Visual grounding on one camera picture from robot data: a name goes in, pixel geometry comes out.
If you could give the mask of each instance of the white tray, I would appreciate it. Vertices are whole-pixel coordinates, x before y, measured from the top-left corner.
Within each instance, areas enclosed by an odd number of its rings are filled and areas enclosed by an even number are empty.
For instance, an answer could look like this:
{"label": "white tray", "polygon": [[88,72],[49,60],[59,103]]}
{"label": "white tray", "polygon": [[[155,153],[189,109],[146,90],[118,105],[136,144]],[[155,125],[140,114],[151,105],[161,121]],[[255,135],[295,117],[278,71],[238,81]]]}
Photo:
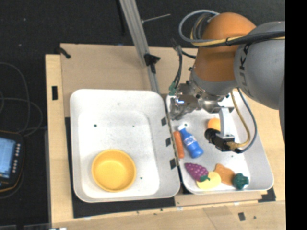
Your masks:
{"label": "white tray", "polygon": [[[235,92],[234,95],[239,110],[249,127],[251,136],[253,137],[255,129],[251,116],[239,93]],[[168,111],[170,111],[171,97],[172,96],[167,96],[166,98]],[[220,106],[233,106],[232,99],[225,98],[222,102],[220,102]],[[184,163],[191,162],[206,167],[208,171],[213,171],[216,164],[220,163],[233,170],[235,173],[243,173],[244,176],[249,178],[249,185],[244,187],[244,191],[262,191],[270,189],[274,181],[273,174],[259,136],[257,135],[253,146],[244,153],[237,154],[232,151],[222,152],[218,150],[215,145],[209,144],[207,139],[204,137],[205,130],[207,129],[207,123],[213,117],[219,118],[219,115],[210,114],[205,110],[198,110],[186,114],[181,120],[170,120],[170,125],[173,132],[177,130],[179,125],[187,124],[186,130],[194,135],[200,147],[202,147],[204,150],[204,154],[196,159],[193,159],[185,149],[185,157],[179,160],[179,168],[185,187],[191,193],[197,195],[240,192],[240,190],[235,189],[233,186],[228,186],[223,183],[210,190],[203,191],[202,189],[199,189],[195,180],[189,175],[184,166]],[[247,137],[246,131],[236,110],[233,110],[231,113],[231,118],[232,123],[229,125],[231,126],[232,135],[236,137],[235,141],[245,141]]]}
{"label": "white tray", "polygon": [[[85,202],[110,202],[174,196],[180,180],[174,161],[165,105],[151,91],[77,90],[71,95],[73,185]],[[95,156],[119,149],[134,160],[137,176],[122,192],[101,189],[92,178]]]}

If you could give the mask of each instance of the metal pole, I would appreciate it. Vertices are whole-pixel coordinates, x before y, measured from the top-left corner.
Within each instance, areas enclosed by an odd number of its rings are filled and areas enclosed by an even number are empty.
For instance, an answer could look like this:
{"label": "metal pole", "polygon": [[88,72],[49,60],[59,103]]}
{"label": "metal pole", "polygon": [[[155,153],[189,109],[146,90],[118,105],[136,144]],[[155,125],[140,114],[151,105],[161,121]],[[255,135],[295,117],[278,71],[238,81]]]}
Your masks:
{"label": "metal pole", "polygon": [[[141,63],[147,67],[144,56],[150,52],[136,2],[135,0],[119,0],[119,2]],[[152,91],[160,93],[155,73],[151,71],[150,67],[147,67],[147,70]]]}

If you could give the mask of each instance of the wooden table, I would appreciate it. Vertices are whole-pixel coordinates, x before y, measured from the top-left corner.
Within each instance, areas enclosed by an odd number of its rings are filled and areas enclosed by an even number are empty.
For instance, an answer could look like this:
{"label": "wooden table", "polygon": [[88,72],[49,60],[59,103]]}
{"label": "wooden table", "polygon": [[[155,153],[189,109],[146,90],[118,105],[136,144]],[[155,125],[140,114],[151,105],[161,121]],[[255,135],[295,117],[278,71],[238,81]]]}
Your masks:
{"label": "wooden table", "polygon": [[[278,111],[248,99],[258,123],[259,135],[274,175],[276,201],[258,203],[266,192],[175,196],[175,207],[120,212],[89,218],[73,218],[71,183],[64,118],[70,116],[69,98],[77,89],[150,90],[147,69],[141,67],[133,46],[61,44],[71,58],[46,55],[48,140],[51,219],[54,227],[69,229],[283,229],[285,227],[284,141]],[[171,48],[151,47],[161,57],[157,80],[161,93],[168,93],[178,68]],[[187,48],[196,54],[196,49]],[[184,57],[182,82],[193,59]]]}

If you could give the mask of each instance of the device screen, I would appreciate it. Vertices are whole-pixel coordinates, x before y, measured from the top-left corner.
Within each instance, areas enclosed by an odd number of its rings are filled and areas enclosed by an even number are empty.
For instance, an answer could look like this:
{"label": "device screen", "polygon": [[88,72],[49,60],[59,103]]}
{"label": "device screen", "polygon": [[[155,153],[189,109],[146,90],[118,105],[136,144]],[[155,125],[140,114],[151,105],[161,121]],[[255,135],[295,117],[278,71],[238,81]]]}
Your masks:
{"label": "device screen", "polygon": [[0,176],[9,178],[16,141],[0,137]]}

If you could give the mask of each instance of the purple grapes toy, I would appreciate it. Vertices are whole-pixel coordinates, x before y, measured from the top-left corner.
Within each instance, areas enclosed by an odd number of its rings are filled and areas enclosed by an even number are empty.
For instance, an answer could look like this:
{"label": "purple grapes toy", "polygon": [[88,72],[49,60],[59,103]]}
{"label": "purple grapes toy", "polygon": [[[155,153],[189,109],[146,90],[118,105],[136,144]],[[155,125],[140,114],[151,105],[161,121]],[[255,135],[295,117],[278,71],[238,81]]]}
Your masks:
{"label": "purple grapes toy", "polygon": [[208,177],[209,172],[205,167],[195,163],[185,163],[184,165],[189,174],[196,181],[203,182],[207,179],[210,180],[210,178]]}

